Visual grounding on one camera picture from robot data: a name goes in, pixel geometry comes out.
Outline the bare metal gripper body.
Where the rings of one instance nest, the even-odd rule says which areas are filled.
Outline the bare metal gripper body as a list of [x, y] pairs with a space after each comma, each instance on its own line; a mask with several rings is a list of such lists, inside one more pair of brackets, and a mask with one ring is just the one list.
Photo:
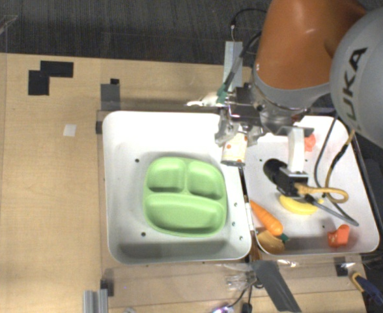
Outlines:
[[279, 89], [267, 85], [237, 87], [227, 97], [225, 113], [239, 130], [263, 127], [263, 134], [282, 134], [300, 120], [309, 107], [305, 89]]

